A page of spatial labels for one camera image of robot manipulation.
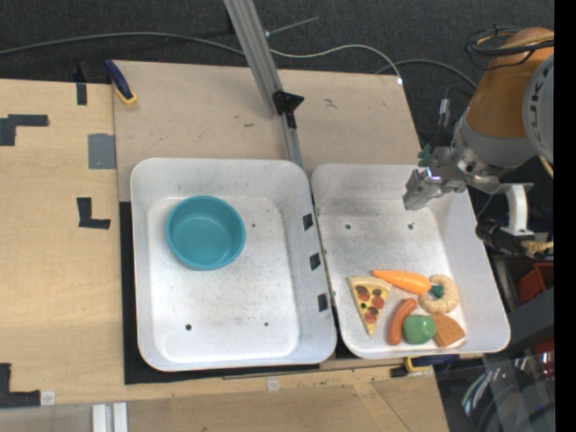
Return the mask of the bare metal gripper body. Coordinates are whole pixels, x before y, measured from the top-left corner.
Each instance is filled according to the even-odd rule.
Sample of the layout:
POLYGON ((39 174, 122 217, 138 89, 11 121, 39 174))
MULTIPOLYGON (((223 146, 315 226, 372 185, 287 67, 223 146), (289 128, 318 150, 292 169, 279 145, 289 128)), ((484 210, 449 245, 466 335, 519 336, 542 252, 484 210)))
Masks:
POLYGON ((466 146, 439 147, 426 167, 426 182, 436 194, 460 193, 466 187, 493 194, 500 186, 500 170, 466 146))

